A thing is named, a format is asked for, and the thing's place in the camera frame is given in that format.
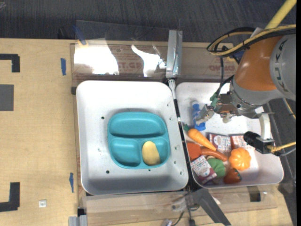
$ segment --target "blue tape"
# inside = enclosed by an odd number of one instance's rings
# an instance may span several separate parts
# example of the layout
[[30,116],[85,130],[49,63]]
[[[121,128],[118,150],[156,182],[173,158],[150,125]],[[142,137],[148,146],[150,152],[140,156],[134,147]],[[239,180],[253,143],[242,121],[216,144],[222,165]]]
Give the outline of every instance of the blue tape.
[[74,179],[73,179],[73,173],[72,172],[70,172],[69,182],[70,182],[70,185],[71,185],[71,191],[74,192],[74,187],[73,187]]
[[66,75],[66,60],[64,58],[61,58],[61,69],[62,69],[62,74]]
[[72,25],[72,28],[73,28],[76,36],[78,37],[79,41],[81,42],[81,44],[87,45],[87,42],[86,42],[85,37],[84,37],[83,33],[81,32],[81,30],[75,25]]

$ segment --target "plastic food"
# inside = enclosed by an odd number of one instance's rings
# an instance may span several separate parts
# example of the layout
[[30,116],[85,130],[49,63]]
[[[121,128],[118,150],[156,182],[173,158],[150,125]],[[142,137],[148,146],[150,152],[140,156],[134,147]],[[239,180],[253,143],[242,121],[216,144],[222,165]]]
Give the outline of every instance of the plastic food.
[[206,124],[205,122],[200,123],[199,120],[201,120],[201,109],[199,108],[199,103],[197,101],[192,102],[192,120],[194,123],[194,128],[197,130],[205,130]]
[[201,155],[201,147],[198,144],[188,142],[187,149],[190,161],[197,159]]
[[231,151],[231,156],[229,157],[231,167],[243,171],[250,167],[250,161],[251,156],[246,149],[239,147]]
[[215,148],[220,152],[231,152],[231,140],[229,136],[224,136],[221,134],[208,134],[209,141],[215,146]]
[[210,159],[207,159],[207,161],[210,164],[210,166],[213,168],[213,170],[215,171],[217,178],[221,178],[226,175],[226,168],[225,168],[222,160],[217,159],[217,158],[210,158]]
[[241,181],[241,175],[235,168],[231,168],[223,181],[225,184],[239,183]]
[[248,145],[247,142],[244,140],[244,135],[232,135],[230,136],[231,139],[231,148],[236,149],[242,147],[246,150],[255,150],[255,147]]
[[210,166],[204,156],[200,156],[191,163],[191,168],[196,173],[202,184],[217,177],[215,171]]
[[144,163],[149,166],[154,166],[161,163],[159,152],[155,143],[147,141],[143,144],[142,158]]
[[192,128],[188,130],[188,136],[197,143],[216,151],[216,148],[212,143],[197,129]]
[[225,154],[219,151],[214,151],[203,146],[200,147],[200,150],[201,150],[201,155],[214,156],[215,158],[220,159],[222,161],[227,161],[228,159],[228,157]]

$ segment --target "yellow cable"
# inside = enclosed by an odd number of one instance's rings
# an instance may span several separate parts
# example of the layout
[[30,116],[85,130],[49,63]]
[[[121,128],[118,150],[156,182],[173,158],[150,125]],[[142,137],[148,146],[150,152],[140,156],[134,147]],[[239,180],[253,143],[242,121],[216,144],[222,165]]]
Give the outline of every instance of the yellow cable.
[[293,110],[291,109],[290,105],[288,104],[287,100],[285,98],[283,98],[283,101],[288,109],[288,111],[291,113],[291,115],[294,117],[294,119],[296,119],[296,115],[295,113],[293,112]]
[[276,28],[282,22],[282,20],[286,17],[286,15],[291,11],[291,9],[295,6],[297,0],[286,0],[284,4],[281,6],[279,11],[274,15],[269,24],[265,27],[265,29]]
[[290,147],[293,145],[296,145],[296,142],[291,142],[291,143],[288,143],[285,145],[280,145],[280,146],[268,145],[267,148],[270,150],[271,153],[274,153],[274,152],[280,151],[281,149],[284,149],[284,148],[287,148],[287,147]]
[[216,45],[218,42],[220,42],[220,41],[222,41],[223,39],[228,38],[228,37],[230,37],[230,36],[232,36],[232,35],[237,35],[238,33],[235,32],[235,33],[233,33],[233,34],[230,34],[229,36],[228,36],[228,35],[222,36],[220,39],[216,40],[213,44],[211,44],[211,46],[208,48],[208,50],[210,51],[210,54],[212,54],[212,55],[216,55],[216,56],[227,56],[227,55],[230,54],[231,52],[236,51],[238,48],[243,47],[245,44],[250,43],[250,42],[252,42],[253,40],[258,39],[258,38],[261,37],[261,36],[267,35],[267,34],[272,33],[272,32],[278,32],[278,31],[281,31],[281,30],[285,30],[285,29],[293,29],[293,28],[296,28],[296,27],[297,27],[296,24],[291,24],[291,25],[286,25],[286,26],[281,26],[281,27],[277,27],[277,28],[272,28],[272,29],[263,30],[263,31],[261,31],[260,33],[256,34],[255,36],[253,36],[253,37],[251,37],[251,38],[245,40],[243,43],[240,43],[240,44],[236,45],[235,47],[232,47],[232,48],[230,48],[230,49],[228,49],[228,50],[226,50],[226,51],[222,51],[222,52],[212,52],[212,50],[214,49],[215,45]]

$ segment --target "wooden board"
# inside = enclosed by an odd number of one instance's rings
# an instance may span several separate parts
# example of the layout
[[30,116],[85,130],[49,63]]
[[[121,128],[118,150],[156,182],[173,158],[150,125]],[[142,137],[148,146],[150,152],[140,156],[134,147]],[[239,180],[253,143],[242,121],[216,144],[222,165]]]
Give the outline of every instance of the wooden board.
[[78,206],[70,41],[0,39],[0,53],[18,54],[21,66],[12,73],[0,60],[0,84],[14,85],[14,111],[0,111],[0,202],[20,182],[20,207],[0,212],[0,225],[68,225]]

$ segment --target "blue spray bottle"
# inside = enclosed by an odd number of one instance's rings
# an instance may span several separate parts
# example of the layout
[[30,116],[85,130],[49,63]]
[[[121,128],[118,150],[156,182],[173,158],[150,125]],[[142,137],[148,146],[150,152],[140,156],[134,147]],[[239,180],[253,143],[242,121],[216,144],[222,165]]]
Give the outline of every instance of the blue spray bottle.
[[192,102],[192,108],[193,108],[192,119],[193,119],[193,123],[194,123],[194,128],[197,130],[200,130],[200,131],[205,130],[206,129],[205,122],[197,123],[197,121],[201,119],[201,116],[200,116],[201,109],[199,108],[198,101]]

